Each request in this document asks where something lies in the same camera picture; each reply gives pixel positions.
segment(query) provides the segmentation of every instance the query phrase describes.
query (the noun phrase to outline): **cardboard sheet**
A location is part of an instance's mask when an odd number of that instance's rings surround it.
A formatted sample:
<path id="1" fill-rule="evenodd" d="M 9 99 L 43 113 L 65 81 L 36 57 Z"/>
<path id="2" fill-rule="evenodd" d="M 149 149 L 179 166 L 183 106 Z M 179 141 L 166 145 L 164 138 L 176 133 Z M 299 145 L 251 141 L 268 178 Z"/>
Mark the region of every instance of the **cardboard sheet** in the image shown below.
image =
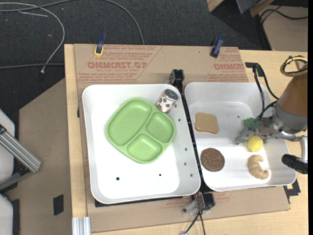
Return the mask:
<path id="1" fill-rule="evenodd" d="M 20 109 L 19 126 L 19 141 L 42 161 L 5 193 L 20 200 L 20 235 L 71 234 L 65 79 Z M 53 199 L 61 195 L 63 212 L 55 215 Z"/>
<path id="2" fill-rule="evenodd" d="M 105 45 L 101 57 L 93 55 L 94 48 L 95 45 L 74 45 L 87 210 L 92 232 L 190 221 L 192 218 L 183 214 L 182 207 L 192 201 L 191 196 L 96 207 L 90 190 L 81 95 L 92 84 L 166 83 L 173 69 L 184 71 L 184 85 L 194 81 L 247 82 L 238 48 L 223 47 L 218 58 L 210 56 L 212 47 Z M 214 198 L 216 206 L 203 215 L 204 219 L 290 208 L 283 187 L 214 192 Z"/>

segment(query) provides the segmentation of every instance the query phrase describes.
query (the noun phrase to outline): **blue clamp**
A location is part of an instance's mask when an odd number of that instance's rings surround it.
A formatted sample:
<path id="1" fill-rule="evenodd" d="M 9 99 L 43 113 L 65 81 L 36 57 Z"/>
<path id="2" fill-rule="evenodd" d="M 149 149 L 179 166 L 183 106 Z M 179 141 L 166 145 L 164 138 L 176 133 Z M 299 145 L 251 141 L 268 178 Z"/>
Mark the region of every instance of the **blue clamp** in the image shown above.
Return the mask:
<path id="1" fill-rule="evenodd" d="M 96 56 L 102 56 L 103 49 L 104 49 L 103 43 L 106 39 L 106 36 L 107 36 L 107 33 L 103 31 L 100 35 L 98 45 L 96 45 L 94 52 L 93 52 Z"/>
<path id="2" fill-rule="evenodd" d="M 216 58 L 219 55 L 220 48 L 223 45 L 224 41 L 225 41 L 225 37 L 224 36 L 218 36 L 218 37 L 215 38 L 215 40 L 211 44 L 212 46 L 214 46 L 212 51 L 211 51 L 211 56 L 212 57 Z"/>

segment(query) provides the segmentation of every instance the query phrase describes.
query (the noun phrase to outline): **soda can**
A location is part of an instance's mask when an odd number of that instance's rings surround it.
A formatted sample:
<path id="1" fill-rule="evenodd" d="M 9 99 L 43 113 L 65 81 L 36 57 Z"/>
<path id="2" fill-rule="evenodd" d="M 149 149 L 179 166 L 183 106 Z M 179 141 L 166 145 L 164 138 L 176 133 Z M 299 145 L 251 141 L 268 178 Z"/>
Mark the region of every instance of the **soda can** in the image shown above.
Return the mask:
<path id="1" fill-rule="evenodd" d="M 164 113 L 169 113 L 171 108 L 175 105 L 177 99 L 178 95 L 173 90 L 166 89 L 163 95 L 158 100 L 156 106 L 160 111 Z"/>

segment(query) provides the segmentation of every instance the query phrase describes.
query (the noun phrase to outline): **table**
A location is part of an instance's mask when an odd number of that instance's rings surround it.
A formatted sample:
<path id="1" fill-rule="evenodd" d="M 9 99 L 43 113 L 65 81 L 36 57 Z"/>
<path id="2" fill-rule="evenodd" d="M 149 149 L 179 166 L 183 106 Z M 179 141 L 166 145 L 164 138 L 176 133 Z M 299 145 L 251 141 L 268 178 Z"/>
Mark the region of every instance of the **table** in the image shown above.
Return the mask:
<path id="1" fill-rule="evenodd" d="M 306 52 L 240 50 L 240 55 L 244 62 L 257 62 L 262 66 L 266 72 L 270 87 L 276 95 L 281 95 L 290 81 L 290 78 L 281 75 L 279 67 L 288 58 L 288 56 L 296 56 L 299 54 L 307 56 Z M 74 45 L 65 45 L 65 65 L 72 217 L 83 218 L 88 216 L 88 213 L 84 184 L 80 123 L 79 118 L 77 118 L 78 97 Z M 254 82 L 252 71 L 248 70 L 248 68 L 246 69 L 248 80 L 250 82 Z M 298 157 L 300 156 L 300 145 L 298 143 L 288 142 L 288 148 L 291 154 Z M 308 234 L 308 176 L 297 173 L 297 179 L 302 192 L 299 196 L 291 198 L 291 210 L 205 220 L 204 225 L 206 232 L 210 235 Z M 176 235 L 185 231 L 189 224 L 190 223 L 177 223 L 97 234 Z M 201 223 L 196 222 L 189 233 L 202 234 Z"/>

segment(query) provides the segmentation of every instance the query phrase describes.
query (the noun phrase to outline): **dark carpet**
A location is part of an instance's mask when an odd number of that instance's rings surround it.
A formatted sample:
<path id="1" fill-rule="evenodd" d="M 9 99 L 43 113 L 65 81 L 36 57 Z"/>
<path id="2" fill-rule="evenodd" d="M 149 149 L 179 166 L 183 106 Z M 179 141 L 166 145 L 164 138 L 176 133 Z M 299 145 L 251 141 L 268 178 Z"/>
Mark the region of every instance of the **dark carpet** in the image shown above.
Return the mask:
<path id="1" fill-rule="evenodd" d="M 43 5 L 61 0 L 0 0 Z M 268 49 L 259 35 L 259 19 L 249 11 L 240 13 L 236 0 L 225 0 L 212 13 L 206 0 L 111 0 L 124 6 L 137 20 L 146 45 L 209 46 L 218 35 L 224 46 Z M 308 7 L 308 0 L 276 0 L 272 4 Z M 1 9 L 25 7 L 0 4 Z M 142 44 L 131 16 L 102 0 L 75 0 L 45 9 L 54 13 L 65 28 L 65 44 L 96 44 L 101 31 L 107 44 Z M 60 43 L 63 31 L 55 17 L 36 9 L 0 13 L 0 67 L 45 63 Z M 51 63 L 63 63 L 63 46 Z M 0 69 L 0 109 L 8 116 L 64 78 L 64 67 Z"/>

